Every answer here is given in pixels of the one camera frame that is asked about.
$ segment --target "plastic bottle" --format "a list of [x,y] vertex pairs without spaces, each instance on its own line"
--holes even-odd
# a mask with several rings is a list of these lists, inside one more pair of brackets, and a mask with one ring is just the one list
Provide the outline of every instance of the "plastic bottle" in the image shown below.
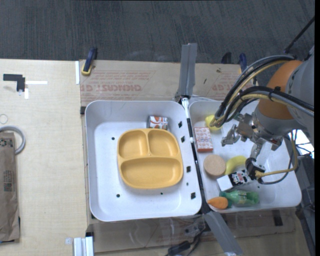
[[233,190],[231,192],[221,191],[220,197],[225,197],[235,206],[252,206],[259,203],[259,194],[255,191]]

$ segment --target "yellow plate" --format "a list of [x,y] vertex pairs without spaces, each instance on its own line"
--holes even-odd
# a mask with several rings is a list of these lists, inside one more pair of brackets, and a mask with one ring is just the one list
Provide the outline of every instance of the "yellow plate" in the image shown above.
[[177,184],[183,162],[175,136],[164,129],[133,129],[124,132],[117,144],[122,180],[136,189],[160,189]]

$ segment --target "brown round object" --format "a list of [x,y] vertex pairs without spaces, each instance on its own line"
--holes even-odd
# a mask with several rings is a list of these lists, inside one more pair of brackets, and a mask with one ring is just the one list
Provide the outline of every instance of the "brown round object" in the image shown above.
[[207,174],[216,177],[226,171],[226,162],[221,156],[210,154],[204,159],[203,167]]

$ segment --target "can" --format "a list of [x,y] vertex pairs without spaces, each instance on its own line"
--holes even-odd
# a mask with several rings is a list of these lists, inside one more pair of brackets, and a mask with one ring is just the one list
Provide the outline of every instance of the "can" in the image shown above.
[[164,116],[149,115],[146,121],[146,127],[168,130],[168,118]]

